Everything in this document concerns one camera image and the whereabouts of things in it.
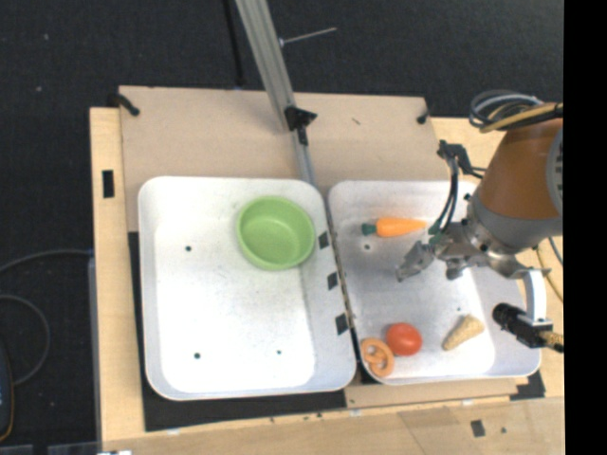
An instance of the tray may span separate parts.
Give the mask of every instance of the tray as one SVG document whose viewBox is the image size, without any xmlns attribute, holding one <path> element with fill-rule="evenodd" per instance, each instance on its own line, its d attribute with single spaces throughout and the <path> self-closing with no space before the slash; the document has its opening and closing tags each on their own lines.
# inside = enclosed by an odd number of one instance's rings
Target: tray
<svg viewBox="0 0 607 455">
<path fill-rule="evenodd" d="M 397 357 L 393 373 L 378 382 L 404 385 L 483 377 L 517 377 L 534 373 L 540 366 L 540 351 L 528 349 L 491 317 L 501 302 L 523 307 L 519 287 L 489 268 L 467 269 L 449 281 L 443 262 L 434 261 L 423 272 L 399 283 L 395 269 L 418 240 L 428 241 L 427 230 L 396 238 L 364 236 L 363 223 L 382 216 L 426 220 L 428 227 L 445 205 L 450 183 L 443 181 L 385 182 L 346 181 L 329 193 L 329 208 L 336 233 L 336 248 L 345 278 L 353 327 L 359 340 L 385 338 L 390 324 L 409 322 L 421 333 L 419 353 Z M 460 182 L 453 220 L 466 213 L 462 198 L 475 186 Z M 445 352 L 442 341 L 465 314 L 481 319 L 487 329 L 453 351 Z"/>
<path fill-rule="evenodd" d="M 279 195 L 319 241 L 299 267 L 265 271 L 242 255 L 238 212 Z M 138 196 L 145 366 L 174 400 L 336 391 L 354 376 L 324 202 L 299 180 L 156 177 Z"/>
</svg>

